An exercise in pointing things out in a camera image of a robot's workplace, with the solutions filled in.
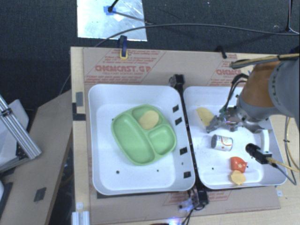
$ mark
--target green divided plate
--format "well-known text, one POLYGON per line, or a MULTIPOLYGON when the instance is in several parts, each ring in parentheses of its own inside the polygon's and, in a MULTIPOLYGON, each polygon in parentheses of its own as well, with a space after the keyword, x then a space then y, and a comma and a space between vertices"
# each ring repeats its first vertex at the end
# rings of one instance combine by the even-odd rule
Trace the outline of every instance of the green divided plate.
POLYGON ((112 134, 126 157, 136 165, 151 164, 171 152, 177 143, 176 135, 162 113, 151 105, 131 108, 112 121, 112 134), (159 115, 157 125, 143 129, 138 120, 147 112, 159 115))

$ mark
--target silver can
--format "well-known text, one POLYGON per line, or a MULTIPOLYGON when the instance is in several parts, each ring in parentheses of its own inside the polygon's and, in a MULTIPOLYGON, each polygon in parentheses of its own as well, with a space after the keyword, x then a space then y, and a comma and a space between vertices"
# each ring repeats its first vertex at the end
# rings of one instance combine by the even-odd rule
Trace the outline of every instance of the silver can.
POLYGON ((211 147, 221 151, 230 151, 233 148, 233 139, 230 137, 213 135, 211 139, 211 147))

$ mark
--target cardboard sheet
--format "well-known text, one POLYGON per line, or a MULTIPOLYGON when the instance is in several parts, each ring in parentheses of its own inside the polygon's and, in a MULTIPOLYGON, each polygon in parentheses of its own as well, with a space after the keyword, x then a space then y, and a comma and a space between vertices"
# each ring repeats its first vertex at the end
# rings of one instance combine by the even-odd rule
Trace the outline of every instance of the cardboard sheet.
MULTIPOLYGON (((249 73, 251 67, 232 71, 231 61, 256 54, 227 54, 224 60, 216 52, 179 52, 157 50, 128 50, 127 60, 119 58, 120 50, 111 48, 73 49, 78 59, 72 63, 75 90, 82 92, 88 104, 89 89, 98 83, 167 85, 174 74, 184 74, 185 88, 188 86, 230 86, 235 75, 249 73)), ((173 217, 185 217, 186 211, 178 209, 178 203, 188 198, 187 192, 160 193, 131 196, 105 197, 97 194, 92 184, 92 159, 90 151, 90 120, 88 106, 86 114, 87 164, 89 170, 90 215, 93 225, 136 222, 173 217)), ((256 187, 241 190, 209 192, 210 203, 193 216, 236 213, 256 210, 279 209, 280 204, 274 187, 256 187)))

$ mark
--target wire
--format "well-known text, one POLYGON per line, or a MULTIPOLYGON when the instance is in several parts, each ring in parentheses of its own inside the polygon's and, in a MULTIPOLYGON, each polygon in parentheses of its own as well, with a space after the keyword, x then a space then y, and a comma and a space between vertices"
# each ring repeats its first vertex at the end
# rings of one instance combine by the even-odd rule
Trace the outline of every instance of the wire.
POLYGON ((286 129, 286 141, 287 141, 287 143, 286 143, 286 148, 287 148, 287 152, 288 152, 288 155, 289 155, 289 157, 290 157, 292 163, 293 163, 294 166, 299 170, 299 167, 298 167, 297 164, 295 163, 295 161, 294 161, 294 159, 293 159, 293 157, 292 157, 292 155, 291 155, 291 153, 290 153, 289 147, 288 147, 288 142, 289 142, 289 140, 288 140, 288 131, 289 131, 289 126, 290 126, 290 120, 291 120, 291 118, 289 118, 288 121, 287 121, 287 129, 286 129))
POLYGON ((296 178, 294 176, 293 171, 299 172, 299 170, 295 170, 294 168, 291 167, 291 162, 290 162, 290 159, 289 159, 289 153, 287 151, 287 142, 288 142, 288 140, 287 140, 287 135, 288 135, 287 131, 288 131, 288 126, 289 126, 289 118, 286 117, 285 118, 285 139, 284 139, 284 142, 285 142, 286 158, 287 158, 289 166, 287 166, 285 164, 282 164, 282 163, 280 163, 280 162, 278 162, 278 161, 276 161, 274 159, 270 159, 269 157, 267 157, 266 159, 268 161, 270 161, 270 164, 273 167, 277 168, 293 185, 297 185, 297 181, 296 181, 296 178), (282 165, 282 166, 287 167, 288 169, 290 169, 291 173, 292 173, 293 180, 277 164, 280 164, 280 165, 282 165))
POLYGON ((62 85, 59 95, 62 94, 62 92, 63 92, 63 90, 64 90, 64 88, 65 88, 65 86, 66 86, 68 80, 70 79, 70 77, 71 77, 71 74, 69 74, 69 76, 68 76, 67 79, 65 80, 64 84, 62 85))
POLYGON ((194 210, 196 211, 201 211, 202 209, 205 208, 205 205, 203 205, 202 207, 199 208, 199 205, 197 207, 194 208, 194 210))
POLYGON ((116 36, 122 35, 127 32, 140 30, 140 29, 146 29, 146 28, 160 28, 160 27, 176 27, 176 26, 200 26, 200 27, 216 27, 216 28, 226 28, 226 29, 235 29, 235 30, 241 30, 241 31, 248 31, 248 32, 255 32, 255 33, 262 33, 262 34, 269 34, 269 35, 278 35, 278 36, 299 36, 299 34, 290 34, 290 33, 279 33, 279 32, 267 32, 267 31, 260 31, 260 30, 254 30, 254 29, 246 29, 246 28, 239 28, 239 27, 233 27, 233 26, 227 26, 227 25, 218 25, 218 24, 205 24, 205 23, 166 23, 166 24, 155 24, 155 25, 148 25, 148 26, 142 26, 142 27, 136 27, 127 29, 122 32, 118 32, 114 35, 111 35, 110 37, 104 39, 103 41, 97 43, 95 47, 100 46, 104 42, 108 41, 111 38, 114 38, 116 36))
POLYGON ((291 28, 289 28, 289 30, 290 30, 291 32, 293 32, 293 33, 299 34, 299 32, 296 32, 295 30, 293 30, 293 29, 291 29, 291 28))
MULTIPOLYGON (((288 129, 288 125, 289 125, 289 118, 286 117, 285 118, 285 139, 284 139, 284 142, 285 142, 285 153, 286 153, 287 162, 288 162, 289 166, 291 166, 290 158, 289 158, 288 151, 287 151, 287 129, 288 129)), ((294 182, 295 182, 293 184, 296 185, 297 182, 296 182, 296 179, 295 179, 295 176, 294 176, 294 173, 293 173, 292 170, 291 170, 291 173, 292 173, 292 177, 293 177, 294 182)))
POLYGON ((235 88, 237 87, 237 85, 238 85, 239 83, 245 83, 245 82, 246 82, 245 80, 238 81, 238 80, 241 79, 242 77, 248 79, 249 76, 246 75, 246 74, 241 73, 241 74, 238 74, 238 75, 236 75, 236 76, 234 77, 234 79, 233 79, 232 82, 231 82, 231 87, 230 87, 230 90, 229 90, 229 93, 228 93, 227 101, 226 101, 225 105, 221 108, 220 113, 223 113, 223 112, 225 112, 225 111, 227 110, 229 101, 230 101, 230 99, 232 98, 233 92, 234 92, 235 88))
POLYGON ((188 216, 183 220, 183 222, 181 223, 181 225, 188 225, 188 223, 189 223, 189 220, 190 220, 190 218, 191 218, 191 215, 192 215, 192 212, 194 211, 194 209, 192 209, 190 212, 189 212, 189 214, 188 214, 188 216))
POLYGON ((273 167, 275 167, 275 168, 277 168, 284 176, 286 176, 287 177, 287 179, 289 180, 289 181, 291 181, 291 183, 293 184, 293 185, 297 185, 297 182, 296 182, 296 179, 295 179, 295 177, 294 177, 294 181, 278 166, 278 165, 276 165, 276 164, 273 164, 273 167))
POLYGON ((282 165, 283 167, 286 167, 286 168, 288 168, 288 169, 290 169, 290 170, 292 170, 292 171, 294 171, 294 172, 300 172, 299 170, 297 170, 297 169, 295 169, 295 168, 293 168, 293 167, 290 167, 290 166, 288 166, 288 165, 285 165, 284 163, 281 163, 281 162, 278 162, 277 160, 275 160, 274 158, 272 158, 272 157, 266 157, 266 160, 269 162, 269 163, 273 163, 273 164, 279 164, 279 165, 282 165))

